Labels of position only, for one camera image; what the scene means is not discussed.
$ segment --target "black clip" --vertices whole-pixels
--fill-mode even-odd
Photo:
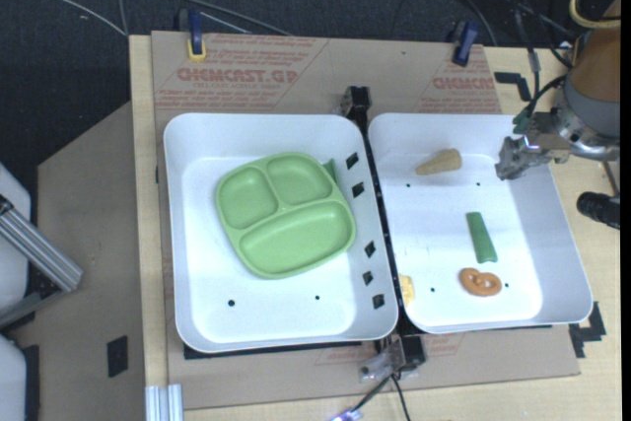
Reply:
[[[517,72],[496,72],[495,80],[504,85],[517,85],[517,89],[520,92],[520,99],[524,102],[530,102],[532,100],[528,82],[522,77],[522,74]]]
[[[594,302],[589,322],[590,326],[584,328],[581,328],[577,323],[571,323],[569,325],[570,338],[572,339],[572,345],[574,346],[574,352],[577,358],[585,358],[585,351],[583,351],[585,342],[598,342],[602,340],[604,335],[607,335],[604,330],[604,323],[602,322],[598,302]]]
[[[344,92],[340,107],[347,119],[357,123],[362,134],[368,134],[368,109],[372,104],[370,88],[349,86]]]

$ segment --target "white object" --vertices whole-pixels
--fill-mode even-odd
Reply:
[[[398,305],[364,140],[354,123],[332,114],[185,113],[167,125],[164,143],[175,322],[186,344],[213,353],[380,339],[392,332]],[[334,161],[356,239],[315,269],[263,279],[233,250],[215,189],[232,169],[288,151]],[[353,154],[358,162],[347,169]],[[352,187],[360,182],[364,191],[355,198]]]
[[[550,168],[532,168],[516,180],[496,176],[512,119],[389,113],[370,124],[396,267],[414,287],[405,310],[422,330],[577,322],[592,310],[592,293]],[[459,170],[415,173],[419,164],[449,148],[460,152]],[[477,263],[465,219],[475,211],[482,214],[497,262]],[[497,275],[501,292],[469,294],[458,279],[466,267]]]
[[[0,164],[0,194],[13,203],[27,219],[31,216],[31,198],[18,181]],[[24,298],[29,275],[29,261],[0,237],[0,313]]]
[[[146,421],[184,421],[181,385],[145,387]]]
[[[24,421],[27,361],[16,345],[0,335],[0,419]]]

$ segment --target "small yellow piece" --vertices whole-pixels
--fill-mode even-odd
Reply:
[[[190,39],[186,41],[186,47],[188,47],[188,59],[195,63],[204,63],[206,60],[206,44],[201,41],[201,54],[193,53],[193,45]]]
[[[457,171],[462,167],[462,157],[457,149],[451,148],[441,151],[431,160],[416,168],[418,175],[429,175],[447,171]]]
[[[401,284],[403,304],[407,307],[411,302],[414,301],[414,283],[412,283],[412,278],[407,275],[399,275],[398,279]]]

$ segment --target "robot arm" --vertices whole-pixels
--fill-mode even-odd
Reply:
[[[554,107],[532,114],[527,107],[515,118],[514,133],[523,136],[505,138],[495,166],[501,180],[521,177],[529,168],[552,160],[564,163],[570,155],[619,160],[621,5],[622,0],[615,0],[600,22],[589,23],[593,30],[577,43],[573,68],[541,91],[559,89]],[[572,6],[573,17],[582,21]],[[594,215],[590,198],[582,202],[581,212],[615,227],[608,212],[606,219]],[[619,228],[619,195],[612,202],[617,205]]]

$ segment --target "cable connector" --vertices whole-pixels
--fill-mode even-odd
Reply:
[[[515,125],[515,128],[513,128],[513,133],[516,135],[525,134],[528,129],[530,119],[531,116],[529,114],[528,107],[524,107],[522,111],[513,118],[513,124]]]
[[[358,409],[353,409],[353,410],[347,410],[345,412],[342,412],[341,414],[338,414],[337,416],[332,418],[330,421],[359,421],[363,417],[364,416]]]

